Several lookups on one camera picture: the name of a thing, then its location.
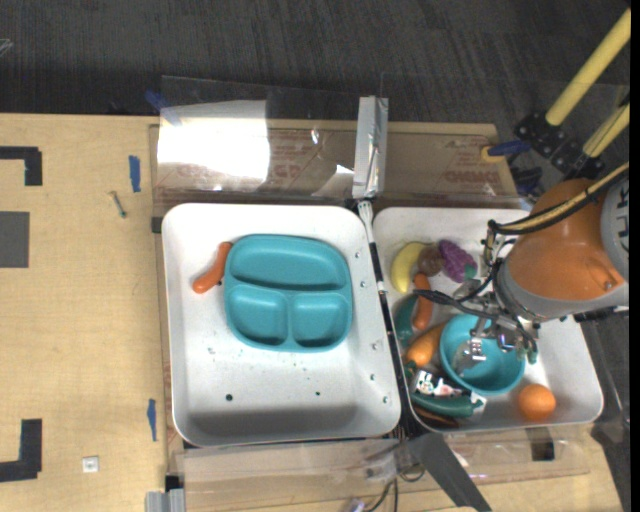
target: wooden table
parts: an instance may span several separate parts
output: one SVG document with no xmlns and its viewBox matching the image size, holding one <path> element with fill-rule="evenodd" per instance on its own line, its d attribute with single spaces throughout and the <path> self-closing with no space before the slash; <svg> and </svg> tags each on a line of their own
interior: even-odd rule
<svg viewBox="0 0 640 512">
<path fill-rule="evenodd" d="M 0 146 L 37 146 L 43 185 L 0 160 L 0 211 L 30 214 L 29 267 L 0 268 L 0 461 L 18 458 L 20 422 L 41 419 L 37 479 L 0 483 L 0 510 L 143 510 L 167 464 L 149 171 L 153 117 L 0 115 Z M 129 156 L 141 162 L 132 191 Z M 127 212 L 120 218 L 108 192 Z M 157 413 L 154 441 L 147 416 Z M 590 473 L 481 486 L 495 510 L 620 510 L 600 446 Z M 83 458 L 99 471 L 83 472 Z M 280 507 L 339 510 L 343 501 Z M 442 491 L 400 510 L 451 507 Z"/>
</svg>

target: dark gray square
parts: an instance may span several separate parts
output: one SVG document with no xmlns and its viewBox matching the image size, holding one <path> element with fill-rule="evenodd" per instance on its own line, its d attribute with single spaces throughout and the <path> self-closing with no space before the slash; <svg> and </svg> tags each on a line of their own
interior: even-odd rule
<svg viewBox="0 0 640 512">
<path fill-rule="evenodd" d="M 29 267 L 29 212 L 0 212 L 0 268 Z"/>
</svg>

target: orange ball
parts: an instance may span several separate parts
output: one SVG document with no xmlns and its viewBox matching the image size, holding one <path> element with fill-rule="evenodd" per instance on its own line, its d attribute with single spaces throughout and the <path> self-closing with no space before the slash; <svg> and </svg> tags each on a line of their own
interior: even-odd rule
<svg viewBox="0 0 640 512">
<path fill-rule="evenodd" d="M 555 410 L 556 397 L 541 384 L 529 384 L 518 395 L 518 407 L 528 420 L 542 421 Z"/>
</svg>

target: yellow tube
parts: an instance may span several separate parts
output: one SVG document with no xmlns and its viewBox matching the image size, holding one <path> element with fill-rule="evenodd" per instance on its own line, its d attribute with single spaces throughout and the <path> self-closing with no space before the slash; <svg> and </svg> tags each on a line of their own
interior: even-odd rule
<svg viewBox="0 0 640 512">
<path fill-rule="evenodd" d="M 620 132 L 629 126 L 629 120 L 631 118 L 631 103 L 618 108 L 607 119 L 595 133 L 589 137 L 589 140 L 582 146 L 582 151 L 585 155 L 591 158 L 599 157 L 602 152 L 607 149 L 609 144 L 620 135 Z"/>
<path fill-rule="evenodd" d="M 630 38 L 631 9 L 627 9 L 547 112 L 551 126 L 562 124 Z"/>
</svg>

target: yellow banana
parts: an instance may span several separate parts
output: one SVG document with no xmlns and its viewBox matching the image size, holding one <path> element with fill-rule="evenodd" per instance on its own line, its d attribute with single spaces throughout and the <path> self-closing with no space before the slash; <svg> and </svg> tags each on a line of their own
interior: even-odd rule
<svg viewBox="0 0 640 512">
<path fill-rule="evenodd" d="M 411 242 L 400 249 L 393 259 L 391 264 L 391 284 L 399 292 L 407 293 L 409 291 L 411 268 L 418 261 L 418 256 L 424 248 L 425 244 Z"/>
</svg>

